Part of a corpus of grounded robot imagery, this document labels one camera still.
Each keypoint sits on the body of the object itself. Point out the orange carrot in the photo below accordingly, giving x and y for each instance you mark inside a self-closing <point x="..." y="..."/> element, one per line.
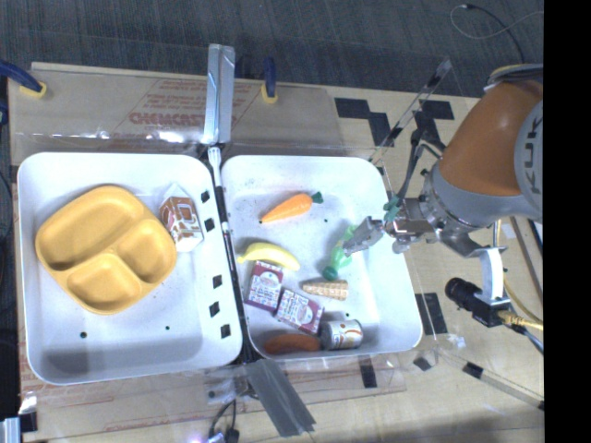
<point x="288" y="208"/>

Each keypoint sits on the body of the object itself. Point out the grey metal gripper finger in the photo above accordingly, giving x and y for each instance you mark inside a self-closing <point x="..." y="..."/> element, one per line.
<point x="371" y="225"/>
<point x="358" y="243"/>

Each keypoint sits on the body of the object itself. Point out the white plastic tray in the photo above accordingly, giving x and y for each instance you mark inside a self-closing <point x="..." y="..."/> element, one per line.
<point x="138" y="339"/>
<point x="286" y="178"/>

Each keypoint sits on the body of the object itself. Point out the maroon and white carton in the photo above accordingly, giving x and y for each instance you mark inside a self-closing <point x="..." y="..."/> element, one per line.
<point x="263" y="288"/>
<point x="300" y="312"/>

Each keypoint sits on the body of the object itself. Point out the brown and white carton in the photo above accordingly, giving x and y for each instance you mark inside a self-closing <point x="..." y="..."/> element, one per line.
<point x="182" y="222"/>

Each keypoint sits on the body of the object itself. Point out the silver and orange can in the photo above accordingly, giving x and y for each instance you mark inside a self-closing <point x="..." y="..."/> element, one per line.
<point x="341" y="335"/>

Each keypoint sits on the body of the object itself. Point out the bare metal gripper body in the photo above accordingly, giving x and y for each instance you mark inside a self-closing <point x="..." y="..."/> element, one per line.
<point x="413" y="226"/>

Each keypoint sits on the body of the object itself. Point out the tan waffle cone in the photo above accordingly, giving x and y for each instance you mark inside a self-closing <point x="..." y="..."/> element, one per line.
<point x="328" y="290"/>

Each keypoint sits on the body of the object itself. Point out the yellow banana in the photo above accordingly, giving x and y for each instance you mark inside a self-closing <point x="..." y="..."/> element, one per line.
<point x="272" y="253"/>

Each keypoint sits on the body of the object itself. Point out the yellow divided plate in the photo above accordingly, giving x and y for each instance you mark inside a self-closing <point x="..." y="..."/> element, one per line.
<point x="101" y="247"/>

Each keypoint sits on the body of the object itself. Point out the brown cardboard board red print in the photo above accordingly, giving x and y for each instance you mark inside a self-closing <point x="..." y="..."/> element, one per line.
<point x="92" y="109"/>

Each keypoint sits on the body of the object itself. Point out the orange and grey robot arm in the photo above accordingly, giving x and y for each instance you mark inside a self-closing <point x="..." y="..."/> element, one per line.
<point x="485" y="146"/>

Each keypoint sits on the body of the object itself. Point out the black cylinder on white bracket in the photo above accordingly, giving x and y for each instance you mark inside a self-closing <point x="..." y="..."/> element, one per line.
<point x="482" y="305"/>

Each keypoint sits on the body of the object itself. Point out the green toy vegetable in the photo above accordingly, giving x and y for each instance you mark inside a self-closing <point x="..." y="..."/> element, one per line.
<point x="330" y="272"/>

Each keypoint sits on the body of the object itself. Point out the thin black and white rod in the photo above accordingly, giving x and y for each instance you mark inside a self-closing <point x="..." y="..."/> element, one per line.
<point x="225" y="222"/>

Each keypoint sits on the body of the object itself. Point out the brown sausage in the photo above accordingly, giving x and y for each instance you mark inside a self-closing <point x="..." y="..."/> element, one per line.
<point x="291" y="344"/>

